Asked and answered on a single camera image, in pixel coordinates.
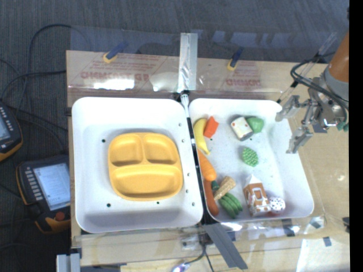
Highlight orange carrot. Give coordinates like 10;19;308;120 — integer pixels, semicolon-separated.
197;148;218;182

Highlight brown cardboard board red print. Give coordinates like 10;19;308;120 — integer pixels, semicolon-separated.
65;49;350;272

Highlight white and orange carton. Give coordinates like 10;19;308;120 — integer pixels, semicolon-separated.
242;174;272;218

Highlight green grapes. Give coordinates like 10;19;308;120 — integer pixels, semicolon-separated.
241;147;259;168

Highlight white plastic tray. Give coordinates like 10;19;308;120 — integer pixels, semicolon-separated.
188;97;315;224
71;96;204;234

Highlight yellow banana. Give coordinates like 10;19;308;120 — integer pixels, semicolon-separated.
193;117;212;156

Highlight brown sausage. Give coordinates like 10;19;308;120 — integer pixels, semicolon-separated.
203;179;220;217

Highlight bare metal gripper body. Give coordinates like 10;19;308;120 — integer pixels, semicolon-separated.
302;76;349;133

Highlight orange block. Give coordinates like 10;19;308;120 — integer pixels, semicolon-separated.
202;116;220;139

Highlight yellow divided plate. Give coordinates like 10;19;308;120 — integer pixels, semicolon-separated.
107;132;184;202

